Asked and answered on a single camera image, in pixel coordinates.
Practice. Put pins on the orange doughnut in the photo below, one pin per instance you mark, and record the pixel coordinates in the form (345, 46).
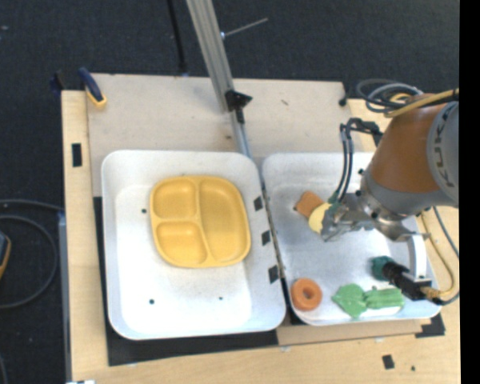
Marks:
(298, 300)

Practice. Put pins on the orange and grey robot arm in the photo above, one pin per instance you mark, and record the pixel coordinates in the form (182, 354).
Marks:
(408, 154)

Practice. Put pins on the yellow divided plate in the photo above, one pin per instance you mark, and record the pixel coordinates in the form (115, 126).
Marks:
(220, 214)

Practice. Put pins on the dark green toy vegetable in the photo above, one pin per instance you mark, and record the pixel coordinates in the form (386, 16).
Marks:
(378, 265)

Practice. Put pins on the orange-brown toy bread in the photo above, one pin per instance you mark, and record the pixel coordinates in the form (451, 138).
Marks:
(307, 203)

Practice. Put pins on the green broccoli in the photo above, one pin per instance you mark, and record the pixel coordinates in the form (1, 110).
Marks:
(356, 300)

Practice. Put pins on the white plastic tray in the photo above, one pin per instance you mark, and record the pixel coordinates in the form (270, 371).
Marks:
(336, 262)
(192, 302)

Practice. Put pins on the pale wood board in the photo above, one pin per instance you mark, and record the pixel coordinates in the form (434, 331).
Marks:
(164, 114)

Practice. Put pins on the pale yellow toy food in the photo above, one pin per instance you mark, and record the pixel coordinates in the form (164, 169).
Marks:
(316, 220)

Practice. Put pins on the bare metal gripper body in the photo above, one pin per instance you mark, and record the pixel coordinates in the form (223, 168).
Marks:
(354, 220)

